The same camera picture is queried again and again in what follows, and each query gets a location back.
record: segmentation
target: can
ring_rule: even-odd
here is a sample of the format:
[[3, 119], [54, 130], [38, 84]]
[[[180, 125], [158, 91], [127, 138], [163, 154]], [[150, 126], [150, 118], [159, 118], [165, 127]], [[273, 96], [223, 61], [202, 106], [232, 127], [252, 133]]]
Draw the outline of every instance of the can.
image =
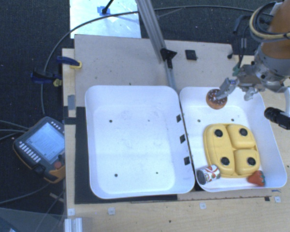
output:
[[201, 185], [220, 178], [220, 171], [216, 165], [197, 170], [197, 179]]

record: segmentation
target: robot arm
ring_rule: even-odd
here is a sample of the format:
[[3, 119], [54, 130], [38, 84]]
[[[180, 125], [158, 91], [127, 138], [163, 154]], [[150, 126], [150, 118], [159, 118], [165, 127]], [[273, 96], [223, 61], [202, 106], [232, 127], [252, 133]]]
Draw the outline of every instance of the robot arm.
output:
[[[226, 78], [216, 98], [221, 100], [227, 97], [235, 87], [241, 88], [246, 93], [244, 96], [246, 101], [265, 89], [284, 93], [286, 112], [275, 110], [274, 116], [274, 110], [270, 109], [265, 116], [281, 127], [290, 129], [290, 87], [284, 86], [284, 81], [290, 78], [290, 0], [285, 0], [278, 7], [267, 31], [257, 29], [262, 12], [274, 4], [270, 3], [259, 8], [251, 16], [249, 21], [251, 36], [261, 43], [256, 51], [255, 60], [251, 65], [235, 67], [233, 75], [237, 78], [234, 80]], [[282, 117], [284, 119], [278, 122], [278, 118]]]

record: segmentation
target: black floor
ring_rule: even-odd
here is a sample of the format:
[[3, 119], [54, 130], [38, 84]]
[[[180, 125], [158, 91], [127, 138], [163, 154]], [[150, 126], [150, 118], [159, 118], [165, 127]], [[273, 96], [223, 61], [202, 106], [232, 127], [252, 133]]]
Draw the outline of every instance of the black floor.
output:
[[[152, 0], [152, 3], [155, 8], [223, 5], [256, 10], [270, 1], [274, 0]], [[159, 23], [165, 39], [234, 44], [234, 21], [248, 14], [233, 9], [191, 8], [163, 16]], [[51, 49], [68, 30], [69, 0], [0, 0], [0, 119], [30, 127], [43, 117], [40, 85], [31, 82], [30, 73], [43, 69]], [[55, 56], [60, 55], [61, 48], [72, 46], [73, 41], [66, 39]], [[246, 53], [252, 55], [256, 46], [249, 40]], [[54, 58], [48, 71], [59, 72]], [[62, 120], [61, 88], [45, 85], [44, 105], [47, 116]], [[11, 127], [0, 124], [0, 129], [4, 128]], [[0, 142], [0, 201], [30, 193], [46, 184], [17, 158], [12, 143], [12, 137]], [[59, 194], [62, 189], [60, 182], [1, 207], [45, 213], [54, 201], [49, 193]], [[57, 203], [50, 213], [62, 211], [63, 205]]]

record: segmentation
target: yellow tray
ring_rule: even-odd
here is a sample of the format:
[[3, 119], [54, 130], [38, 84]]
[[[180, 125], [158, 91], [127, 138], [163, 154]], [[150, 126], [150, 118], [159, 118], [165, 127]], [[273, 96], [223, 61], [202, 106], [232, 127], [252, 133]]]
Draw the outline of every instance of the yellow tray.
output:
[[243, 125], [209, 125], [203, 141], [208, 165], [216, 165], [222, 177], [247, 177], [260, 167], [255, 138]]

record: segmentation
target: empty white tray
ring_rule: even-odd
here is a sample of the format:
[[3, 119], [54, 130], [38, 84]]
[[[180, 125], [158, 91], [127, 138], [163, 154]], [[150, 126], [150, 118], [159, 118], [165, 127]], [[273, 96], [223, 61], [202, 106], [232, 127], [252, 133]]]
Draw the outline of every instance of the empty white tray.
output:
[[248, 127], [255, 136], [261, 160], [260, 170], [264, 172], [266, 183], [264, 187], [258, 187], [247, 182], [246, 178], [220, 178], [200, 186], [209, 192], [284, 186], [287, 174], [270, 122], [263, 115], [265, 106], [262, 96], [258, 93], [252, 100], [245, 101], [244, 92], [236, 88], [228, 96], [227, 104], [220, 110], [214, 110], [205, 100], [206, 94], [213, 88], [186, 87], [180, 92], [180, 102], [195, 169], [208, 165], [203, 146], [203, 132], [208, 125], [241, 124]]
[[85, 104], [90, 187], [95, 195], [113, 199], [179, 194], [193, 188], [179, 98], [173, 89], [93, 86]]

